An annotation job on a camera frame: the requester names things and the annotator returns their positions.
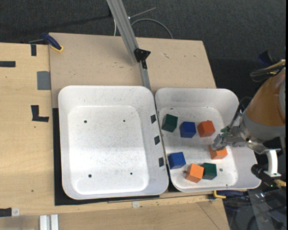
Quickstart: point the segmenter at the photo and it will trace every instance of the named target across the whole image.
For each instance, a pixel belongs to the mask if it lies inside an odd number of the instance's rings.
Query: green cube
[[[166,130],[168,132],[173,132],[177,127],[178,118],[176,116],[167,114],[165,118],[163,119],[163,130]]]
[[[203,163],[202,167],[204,168],[203,179],[212,180],[214,179],[216,174],[216,164],[214,163]]]

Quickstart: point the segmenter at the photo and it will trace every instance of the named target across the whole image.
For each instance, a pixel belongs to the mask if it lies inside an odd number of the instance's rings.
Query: empty white tray
[[[178,89],[163,88],[156,93],[156,106],[159,122],[166,114],[178,117],[177,128],[173,133],[161,130],[167,156],[174,152],[183,152],[186,165],[170,170],[171,181],[182,192],[199,192],[222,189],[256,188],[260,180],[251,172],[256,164],[254,152],[248,148],[227,146],[228,156],[221,160],[212,160],[209,145],[222,128],[229,125],[238,107],[236,95],[225,89]],[[211,120],[216,132],[211,137],[200,138],[198,133],[193,138],[181,138],[179,126],[184,121],[200,122]],[[217,177],[213,180],[202,179],[198,183],[185,179],[184,171],[191,163],[198,165],[216,164]]]
[[[62,185],[74,199],[147,196],[168,186],[152,93],[68,86],[59,93]]]

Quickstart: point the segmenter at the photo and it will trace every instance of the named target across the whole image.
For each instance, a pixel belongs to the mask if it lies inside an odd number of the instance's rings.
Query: orange cube
[[[204,174],[204,168],[197,164],[192,163],[187,170],[186,179],[198,183]]]
[[[209,147],[209,152],[210,152],[211,159],[222,159],[228,154],[226,148],[224,148],[223,150],[219,150],[219,151],[218,150],[213,151],[212,147]]]
[[[200,137],[209,137],[209,136],[212,136],[212,134],[215,133],[216,130],[212,121],[207,120],[207,121],[201,122],[197,126],[197,131]]]

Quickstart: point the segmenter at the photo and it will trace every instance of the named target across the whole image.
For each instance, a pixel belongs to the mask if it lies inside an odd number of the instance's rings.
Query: block
[[[209,136],[212,136],[212,134],[215,133],[216,130],[212,121],[207,120],[207,121],[201,122],[197,126],[197,131],[200,137],[209,137]]]
[[[168,155],[168,165],[171,170],[181,168],[186,164],[183,152],[175,152]]]
[[[204,168],[197,164],[192,163],[187,170],[186,179],[195,183],[198,183],[204,174]]]
[[[173,132],[177,127],[178,118],[176,116],[167,114],[163,119],[162,130]]]
[[[183,122],[180,127],[180,137],[192,138],[196,134],[196,128],[194,122]]]
[[[222,159],[228,154],[226,148],[224,148],[223,150],[219,150],[219,151],[213,151],[212,148],[209,147],[209,152],[210,152],[211,159]]]
[[[214,163],[203,163],[202,167],[204,168],[203,179],[212,180],[217,176],[216,173],[216,164]]]

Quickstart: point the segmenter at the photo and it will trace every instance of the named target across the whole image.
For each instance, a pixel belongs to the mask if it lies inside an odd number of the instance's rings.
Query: wooden table
[[[138,69],[128,62],[120,37],[52,36],[64,46],[62,54],[49,50],[46,45],[37,45],[37,55],[32,56],[30,45],[0,43],[0,61],[16,62],[15,68],[0,68],[0,208],[18,208],[21,215],[0,218],[0,226],[13,222],[30,224],[39,215],[60,214],[60,226],[74,224],[76,228],[79,224],[100,227],[109,224],[118,229],[120,225],[125,226],[122,229],[133,229],[131,222],[137,222],[139,229],[162,229],[157,227],[161,225],[175,229],[178,225],[172,221],[177,217],[190,226],[196,222],[228,229],[222,201],[209,202],[209,192],[165,192],[158,199],[140,201],[137,209],[132,207],[132,201],[54,205],[52,108],[56,106],[55,93],[70,84],[141,85],[141,78]],[[161,87],[216,87],[201,41],[138,38],[138,43],[141,48],[152,51],[147,64],[153,92]],[[71,81],[60,81],[62,68],[65,79],[68,76]],[[53,94],[51,90],[37,89],[37,72],[50,69]],[[39,115],[49,116],[49,121],[32,121],[31,105],[39,105]],[[122,216],[132,218],[123,221]],[[120,219],[118,225],[114,219]]]

